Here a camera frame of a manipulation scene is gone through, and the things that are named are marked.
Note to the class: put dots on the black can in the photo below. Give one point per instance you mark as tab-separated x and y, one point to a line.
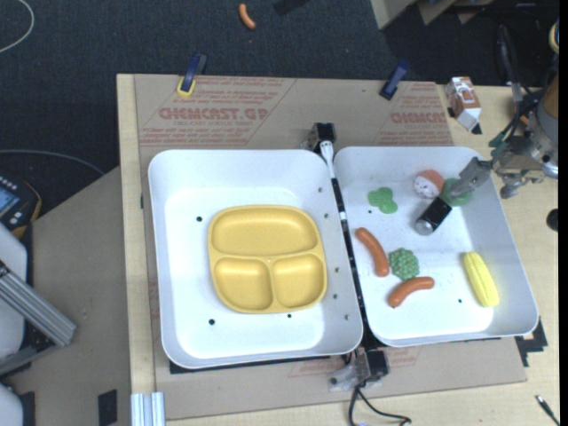
435	215

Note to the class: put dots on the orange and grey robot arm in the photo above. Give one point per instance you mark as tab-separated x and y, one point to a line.
550	104

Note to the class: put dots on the flat green toy broccoli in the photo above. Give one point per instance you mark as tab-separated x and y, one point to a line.
382	200

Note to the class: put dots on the yellow divided plate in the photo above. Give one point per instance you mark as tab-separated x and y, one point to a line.
266	260

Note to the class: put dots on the pink and white toy sushi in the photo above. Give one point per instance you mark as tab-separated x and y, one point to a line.
427	184

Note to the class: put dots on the white plastic tray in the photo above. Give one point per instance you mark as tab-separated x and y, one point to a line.
435	322
186	255

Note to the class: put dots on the brown and white carton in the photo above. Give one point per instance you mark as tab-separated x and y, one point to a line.
463	102

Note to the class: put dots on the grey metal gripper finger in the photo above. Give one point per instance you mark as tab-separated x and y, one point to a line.
510	189
471	175

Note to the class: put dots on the thin black and white rod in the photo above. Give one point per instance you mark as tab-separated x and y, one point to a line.
346	233

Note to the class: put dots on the green toy grapes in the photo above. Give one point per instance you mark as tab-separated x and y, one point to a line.
404	264

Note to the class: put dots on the green round toy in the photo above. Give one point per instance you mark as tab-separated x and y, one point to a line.
461	199

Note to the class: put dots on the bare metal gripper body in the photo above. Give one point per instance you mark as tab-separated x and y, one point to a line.
523	158

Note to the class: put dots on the yellow toy corn cob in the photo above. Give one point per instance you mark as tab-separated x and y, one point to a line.
481	280

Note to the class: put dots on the brown cardboard board red print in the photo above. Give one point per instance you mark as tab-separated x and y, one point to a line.
275	118

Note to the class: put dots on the orange toy sausage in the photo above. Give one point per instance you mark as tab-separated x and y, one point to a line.
373	251
408	290
246	16

